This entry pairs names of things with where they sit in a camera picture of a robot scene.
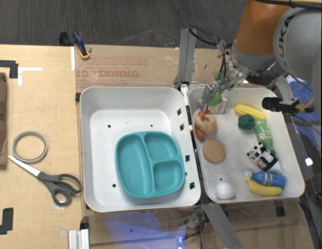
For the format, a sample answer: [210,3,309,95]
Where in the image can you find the green toy apple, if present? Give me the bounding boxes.
[206,91,222,107]

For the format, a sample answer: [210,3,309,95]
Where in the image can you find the blue plastic bottle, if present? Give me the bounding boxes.
[244,170,286,189]

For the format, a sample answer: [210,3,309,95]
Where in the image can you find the yellow toy corn cob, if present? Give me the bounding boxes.
[233,103,266,121]

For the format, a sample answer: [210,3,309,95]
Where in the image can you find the teal divided plate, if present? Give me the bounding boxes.
[114,131,186,199]

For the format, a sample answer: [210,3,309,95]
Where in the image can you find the orange toy sausage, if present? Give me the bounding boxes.
[195,109,207,141]

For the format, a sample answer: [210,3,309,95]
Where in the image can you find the small white and yellow carton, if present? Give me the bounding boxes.
[207,96,229,115]

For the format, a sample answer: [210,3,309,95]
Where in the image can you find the yellow banana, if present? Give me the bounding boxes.
[245,176,284,197]

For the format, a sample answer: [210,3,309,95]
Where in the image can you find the brown cardboard board red print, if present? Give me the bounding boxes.
[74,44,315,245]

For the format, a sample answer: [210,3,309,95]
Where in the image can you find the black cylinder on white bracket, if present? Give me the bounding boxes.
[261,75,300,116]

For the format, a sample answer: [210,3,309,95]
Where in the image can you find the grey handled scissors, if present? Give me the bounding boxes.
[7,155,83,207]

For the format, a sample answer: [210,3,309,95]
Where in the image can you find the green plastic bottle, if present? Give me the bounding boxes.
[253,119,276,156]

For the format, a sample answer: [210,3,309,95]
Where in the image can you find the dark green toy broccoli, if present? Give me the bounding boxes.
[237,114,256,132]

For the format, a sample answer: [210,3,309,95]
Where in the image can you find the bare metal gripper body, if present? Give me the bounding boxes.
[214,58,252,91]

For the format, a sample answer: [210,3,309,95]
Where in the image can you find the white plastic tray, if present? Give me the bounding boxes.
[187,86,305,204]
[79,86,202,213]

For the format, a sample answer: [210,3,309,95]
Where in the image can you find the brown paper bag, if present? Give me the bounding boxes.
[0,71,9,169]

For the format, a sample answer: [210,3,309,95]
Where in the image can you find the tan round biscuit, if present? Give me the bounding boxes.
[202,139,226,164]

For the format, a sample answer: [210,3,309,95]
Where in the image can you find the white toy egg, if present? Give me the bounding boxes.
[215,181,236,200]

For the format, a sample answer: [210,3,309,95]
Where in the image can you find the grey tape roll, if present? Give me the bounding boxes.
[11,130,49,164]

